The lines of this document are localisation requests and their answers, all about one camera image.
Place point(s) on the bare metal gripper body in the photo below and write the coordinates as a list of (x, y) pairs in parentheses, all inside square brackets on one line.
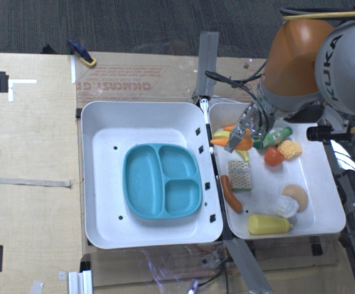
[(247, 119)]

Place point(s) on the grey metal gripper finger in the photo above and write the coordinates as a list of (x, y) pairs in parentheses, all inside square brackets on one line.
[(234, 142)]

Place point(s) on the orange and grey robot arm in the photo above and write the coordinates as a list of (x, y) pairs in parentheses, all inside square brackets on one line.
[(296, 60)]

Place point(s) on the orange pepper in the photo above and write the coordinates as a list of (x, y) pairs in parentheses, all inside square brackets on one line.
[(246, 144)]

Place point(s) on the yellow-green toy fruit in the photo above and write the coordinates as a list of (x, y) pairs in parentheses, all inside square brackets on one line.
[(221, 134)]

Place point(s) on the small orange carrot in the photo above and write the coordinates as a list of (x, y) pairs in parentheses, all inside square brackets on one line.
[(230, 127)]

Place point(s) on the yellow banana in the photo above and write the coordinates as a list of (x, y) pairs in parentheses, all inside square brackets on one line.
[(244, 155)]

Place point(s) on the green plastic bottle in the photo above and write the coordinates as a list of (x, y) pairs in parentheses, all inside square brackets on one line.
[(272, 138)]

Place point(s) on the white and green carton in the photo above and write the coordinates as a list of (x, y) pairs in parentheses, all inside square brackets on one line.
[(240, 176)]

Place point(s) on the red pepper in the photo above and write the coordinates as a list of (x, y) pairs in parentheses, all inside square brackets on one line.
[(273, 157)]

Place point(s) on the yellow corn cob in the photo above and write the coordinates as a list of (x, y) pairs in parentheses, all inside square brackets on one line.
[(290, 149)]

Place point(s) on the brown sausage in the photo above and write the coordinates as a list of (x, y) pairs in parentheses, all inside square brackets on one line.
[(230, 194)]

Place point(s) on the white plastic tray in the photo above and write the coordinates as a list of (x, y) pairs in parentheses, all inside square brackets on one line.
[(287, 176), (109, 170)]

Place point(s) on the beige bread roll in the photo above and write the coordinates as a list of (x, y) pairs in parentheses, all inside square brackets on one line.
[(298, 193)]

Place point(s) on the white cauliflower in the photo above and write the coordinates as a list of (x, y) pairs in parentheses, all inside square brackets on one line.
[(287, 207)]

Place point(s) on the yellow squeeze bottle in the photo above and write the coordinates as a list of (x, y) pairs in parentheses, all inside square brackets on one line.
[(266, 224)]

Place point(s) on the blue divided plate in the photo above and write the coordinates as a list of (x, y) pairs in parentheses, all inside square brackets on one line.
[(146, 179)]

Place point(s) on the brown cardboard board red print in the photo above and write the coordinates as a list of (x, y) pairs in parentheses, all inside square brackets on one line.
[(134, 81)]

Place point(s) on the black cylinder on white bracket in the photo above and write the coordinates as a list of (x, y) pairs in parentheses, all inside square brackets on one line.
[(318, 133)]

